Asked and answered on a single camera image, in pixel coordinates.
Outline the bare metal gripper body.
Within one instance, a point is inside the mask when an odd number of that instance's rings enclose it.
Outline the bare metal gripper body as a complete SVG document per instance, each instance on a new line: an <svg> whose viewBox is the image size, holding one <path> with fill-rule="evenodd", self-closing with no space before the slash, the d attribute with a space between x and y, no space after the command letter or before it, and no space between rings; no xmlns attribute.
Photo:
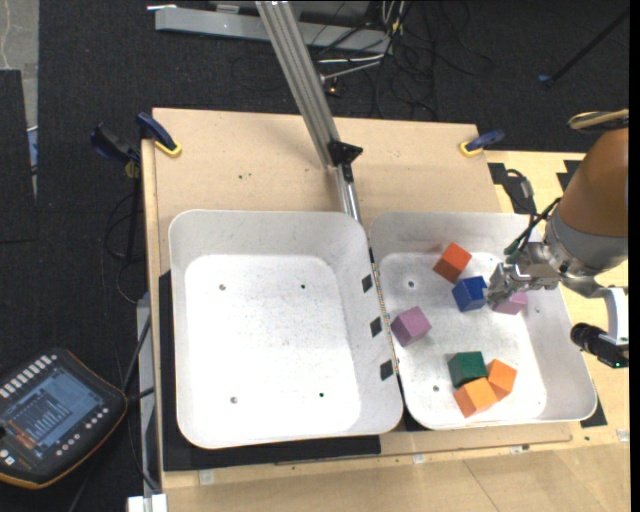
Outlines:
<svg viewBox="0 0 640 512"><path fill-rule="evenodd" d="M529 242L516 250L505 262L512 279L530 279L529 291L553 290L559 284L585 298L603 298L606 288L596 276L603 269L566 251L560 244Z"/></svg>

